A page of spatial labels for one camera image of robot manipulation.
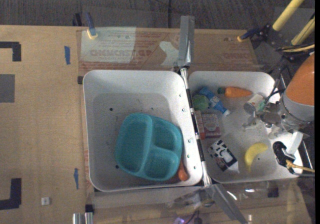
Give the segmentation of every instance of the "orange carrot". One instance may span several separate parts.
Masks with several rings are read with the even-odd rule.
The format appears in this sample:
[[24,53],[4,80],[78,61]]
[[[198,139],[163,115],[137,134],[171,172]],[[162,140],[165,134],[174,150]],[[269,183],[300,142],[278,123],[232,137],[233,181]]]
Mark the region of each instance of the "orange carrot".
[[238,97],[245,97],[252,94],[250,90],[241,89],[237,87],[226,87],[226,88],[219,88],[218,89],[219,94],[223,94],[227,98],[238,98]]

